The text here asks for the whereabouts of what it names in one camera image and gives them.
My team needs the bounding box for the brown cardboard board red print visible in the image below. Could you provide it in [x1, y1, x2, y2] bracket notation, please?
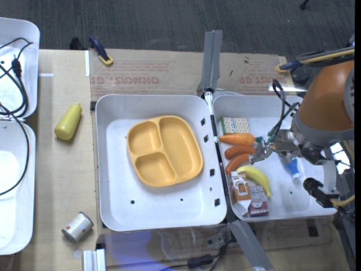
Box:
[89, 48, 334, 266]

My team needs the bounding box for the black cable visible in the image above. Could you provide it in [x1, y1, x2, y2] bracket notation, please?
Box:
[0, 37, 34, 196]

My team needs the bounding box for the yellow divided plate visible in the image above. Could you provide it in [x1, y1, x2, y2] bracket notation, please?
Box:
[126, 115, 204, 187]

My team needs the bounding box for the white plastic tray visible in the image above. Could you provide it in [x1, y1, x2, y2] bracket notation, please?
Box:
[0, 119, 37, 256]
[0, 17, 41, 120]
[212, 94, 338, 223]
[95, 94, 228, 233]

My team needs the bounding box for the black cylinder on white bracket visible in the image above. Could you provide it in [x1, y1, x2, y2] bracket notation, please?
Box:
[303, 148, 341, 208]

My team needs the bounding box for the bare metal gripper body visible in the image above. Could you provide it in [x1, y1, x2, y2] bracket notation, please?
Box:
[271, 129, 305, 157]

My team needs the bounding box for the yellow banana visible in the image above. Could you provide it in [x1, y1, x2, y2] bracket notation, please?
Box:
[236, 165, 272, 198]

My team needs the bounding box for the orange carrot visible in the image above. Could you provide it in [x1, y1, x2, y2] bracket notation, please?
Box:
[218, 133, 263, 147]

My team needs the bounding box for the orange sausage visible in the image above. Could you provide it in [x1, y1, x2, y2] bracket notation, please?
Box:
[224, 145, 256, 160]
[224, 153, 252, 176]

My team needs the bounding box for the green and yellow carton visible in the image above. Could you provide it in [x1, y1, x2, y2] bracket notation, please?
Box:
[219, 117, 251, 137]

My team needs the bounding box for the blue and white bottle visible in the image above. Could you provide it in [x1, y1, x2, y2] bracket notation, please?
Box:
[283, 154, 302, 180]

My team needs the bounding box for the yellow squeeze bottle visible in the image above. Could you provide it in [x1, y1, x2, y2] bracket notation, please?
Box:
[54, 102, 83, 141]

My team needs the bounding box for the orange and white carton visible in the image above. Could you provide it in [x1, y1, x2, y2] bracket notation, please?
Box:
[227, 171, 253, 217]

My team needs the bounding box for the red and white carton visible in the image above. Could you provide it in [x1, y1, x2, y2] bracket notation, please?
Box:
[247, 184, 270, 217]

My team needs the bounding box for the white can with orange dots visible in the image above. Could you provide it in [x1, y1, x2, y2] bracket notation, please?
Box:
[61, 212, 94, 244]

